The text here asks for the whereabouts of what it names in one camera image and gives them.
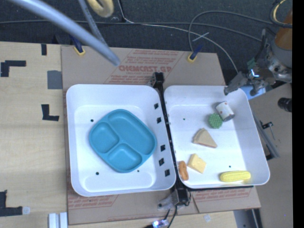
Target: blue plate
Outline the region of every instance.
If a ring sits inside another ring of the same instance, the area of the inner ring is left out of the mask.
[[[94,151],[115,171],[131,172],[154,152],[153,132],[134,114],[118,109],[108,113],[91,129]]]

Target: cardboard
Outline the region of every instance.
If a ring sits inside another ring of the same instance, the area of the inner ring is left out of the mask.
[[[189,52],[133,48],[112,48],[121,64],[114,67],[89,47],[79,56],[73,46],[62,46],[62,79],[65,121],[67,202],[69,225],[94,222],[162,218],[167,210],[159,210],[158,202],[170,195],[170,190],[134,194],[82,197],[70,184],[69,145],[67,131],[66,92],[75,84],[150,85],[153,72],[163,72],[164,89],[171,85],[225,85],[218,57],[213,53],[198,53],[194,63],[187,62]],[[178,210],[178,215],[236,209],[259,208],[256,188],[204,190],[191,192],[190,205]]]

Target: white tray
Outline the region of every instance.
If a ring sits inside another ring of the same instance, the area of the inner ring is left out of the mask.
[[[74,85],[66,98],[71,181],[79,195],[167,190],[174,185],[176,173],[155,89],[145,85]],[[153,155],[129,173],[114,171],[89,143],[94,124],[116,109],[133,113],[157,138]]]
[[[188,160],[196,153],[206,163],[201,174],[187,168],[189,180],[183,183],[193,189],[263,185],[269,180],[269,168],[259,139],[250,105],[242,90],[224,95],[223,86],[170,86],[164,92],[176,162]],[[208,116],[215,106],[227,101],[235,117],[219,129],[209,126]],[[195,133],[205,128],[217,148],[192,143]],[[224,183],[219,175],[226,171],[246,170],[247,182]]]

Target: dark background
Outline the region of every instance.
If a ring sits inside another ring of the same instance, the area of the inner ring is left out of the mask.
[[[77,0],[43,0],[68,17],[77,21],[85,21],[85,17]],[[115,10],[111,17],[101,18],[93,11],[92,15],[110,47],[145,48],[177,51],[190,51],[188,33],[174,28],[130,24],[122,16],[118,0],[113,0]],[[208,33],[206,37],[227,51],[239,71],[247,71],[247,62],[259,50],[262,29],[269,28],[277,32],[279,27],[271,24],[270,10],[275,0],[121,0],[124,17],[136,23],[164,23],[164,26],[188,30],[192,19],[207,11],[213,11],[199,16],[195,22],[208,26],[193,25],[191,31],[197,34]],[[277,17],[283,21],[292,8],[293,0],[288,0],[280,6]],[[0,0],[0,41],[29,43],[59,43],[70,44],[71,41],[63,30],[49,22],[12,22],[21,20],[41,19],[35,14],[6,0]],[[260,19],[256,21],[227,13],[227,11]],[[80,23],[90,31],[86,23]],[[228,83],[236,71],[228,56],[214,43],[199,39],[192,43],[193,48],[203,44],[202,52],[217,53],[224,78]]]

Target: blue clip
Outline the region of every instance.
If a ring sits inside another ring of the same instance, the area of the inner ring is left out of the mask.
[[[71,40],[73,41],[75,52],[80,56],[82,56],[84,53],[86,53],[86,51],[82,48],[81,42],[78,39],[76,39],[75,37],[73,37],[71,35],[69,35],[69,36],[70,36]]]
[[[190,63],[193,63],[196,59],[196,56],[197,54],[201,51],[201,49],[203,48],[203,45],[199,45],[195,50],[194,52],[192,52],[188,58],[187,58],[187,61],[190,62]]]

